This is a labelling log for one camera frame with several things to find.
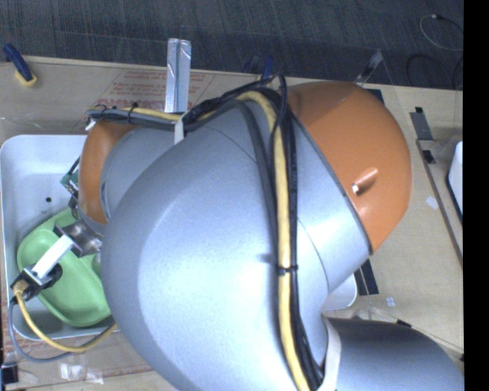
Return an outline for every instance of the metal bracket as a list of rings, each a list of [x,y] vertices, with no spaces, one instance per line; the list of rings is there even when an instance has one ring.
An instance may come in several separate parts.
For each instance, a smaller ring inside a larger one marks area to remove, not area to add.
[[[55,225],[54,232],[58,236],[66,235],[73,240],[71,250],[77,257],[101,251],[102,239],[82,220],[76,220],[66,227]]]
[[[418,140],[433,140],[433,135],[431,134],[430,126],[425,118],[424,111],[422,108],[415,108],[414,112],[410,112],[411,121],[415,127],[416,137]]]
[[[167,48],[165,112],[188,110],[188,88],[190,86],[190,63],[192,45],[190,41],[171,38]]]

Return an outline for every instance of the gray floor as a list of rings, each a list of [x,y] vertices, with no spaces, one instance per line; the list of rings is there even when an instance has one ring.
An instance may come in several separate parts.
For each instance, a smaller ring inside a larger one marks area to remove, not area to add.
[[[289,76],[353,80],[380,50],[370,82],[463,89],[463,21],[464,0],[0,0],[0,60],[10,42],[162,65],[167,39],[182,37],[193,68],[239,72],[271,55]]]

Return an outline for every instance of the yellow cable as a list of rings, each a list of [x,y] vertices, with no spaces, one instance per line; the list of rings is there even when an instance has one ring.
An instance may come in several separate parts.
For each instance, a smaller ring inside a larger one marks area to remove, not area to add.
[[[25,322],[31,328],[31,330],[36,334],[36,336],[38,336],[40,339],[42,339],[44,342],[46,342],[48,345],[52,346],[53,348],[63,350],[64,352],[74,352],[74,353],[85,352],[86,350],[97,345],[101,340],[105,339],[105,337],[110,335],[117,328],[117,325],[114,323],[107,330],[97,335],[97,337],[87,345],[83,345],[83,346],[62,345],[61,343],[52,340],[48,335],[42,332],[40,328],[36,325],[36,323],[33,321],[33,319],[31,319],[31,316],[29,314],[29,311],[27,310],[27,306],[25,305],[25,300],[24,300],[24,291],[27,287],[28,284],[23,280],[17,282],[13,286],[13,292],[15,293],[16,300],[18,301],[18,306],[20,307],[22,315],[24,316]]]
[[[270,126],[273,130],[276,114],[270,101],[262,94],[250,91],[237,97],[241,101],[254,101],[259,104],[265,112]],[[288,176],[286,174],[286,156],[280,129],[274,133],[274,166],[275,166],[275,192],[277,197],[277,224],[278,224],[278,264],[282,268],[292,265],[290,250],[290,225],[289,225],[289,193]],[[295,350],[293,329],[290,312],[291,277],[289,272],[278,277],[279,297],[279,323],[280,336],[283,344],[284,356],[292,373],[293,381],[299,391],[311,391],[301,361]]]
[[[178,113],[165,113],[160,110],[154,110],[152,108],[122,108],[125,112],[134,112],[144,114],[146,116],[157,117],[158,119],[164,119],[166,121],[178,121],[181,114]]]

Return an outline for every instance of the green object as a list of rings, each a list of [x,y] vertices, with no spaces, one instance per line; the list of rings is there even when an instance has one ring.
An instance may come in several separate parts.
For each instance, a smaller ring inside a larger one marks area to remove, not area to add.
[[[53,232],[55,225],[64,227],[75,221],[71,209],[67,208],[25,236],[16,256],[20,271],[36,263],[58,240],[58,235]],[[98,266],[93,262],[95,256],[78,258],[74,253],[67,252],[59,261],[63,269],[62,277],[39,295],[47,309],[70,326],[89,327],[111,314]]]

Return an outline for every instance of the blue clamp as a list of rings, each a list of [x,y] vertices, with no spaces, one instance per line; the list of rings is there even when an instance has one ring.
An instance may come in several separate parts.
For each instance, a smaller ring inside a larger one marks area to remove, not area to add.
[[[254,55],[252,58],[248,59],[244,64],[241,72],[248,74],[259,74],[259,65],[261,63],[261,58],[258,55]],[[265,80],[271,77],[274,67],[273,56],[267,55],[262,63],[261,80]]]
[[[2,49],[7,58],[9,58],[15,65],[16,78],[18,78],[24,86],[30,87],[34,85],[37,81],[37,77],[29,69],[22,54],[10,43],[6,43]]]

